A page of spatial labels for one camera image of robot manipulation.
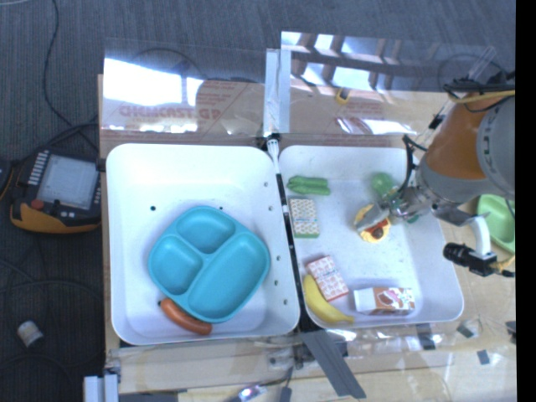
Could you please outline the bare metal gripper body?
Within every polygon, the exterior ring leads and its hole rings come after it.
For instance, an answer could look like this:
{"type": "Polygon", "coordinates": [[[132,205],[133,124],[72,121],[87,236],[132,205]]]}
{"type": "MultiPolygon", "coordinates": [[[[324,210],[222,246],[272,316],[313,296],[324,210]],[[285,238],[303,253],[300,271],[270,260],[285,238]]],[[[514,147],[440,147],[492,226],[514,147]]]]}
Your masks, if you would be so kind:
{"type": "Polygon", "coordinates": [[[389,221],[391,224],[413,223],[427,214],[434,199],[431,190],[424,186],[408,186],[389,197],[389,221]]]}

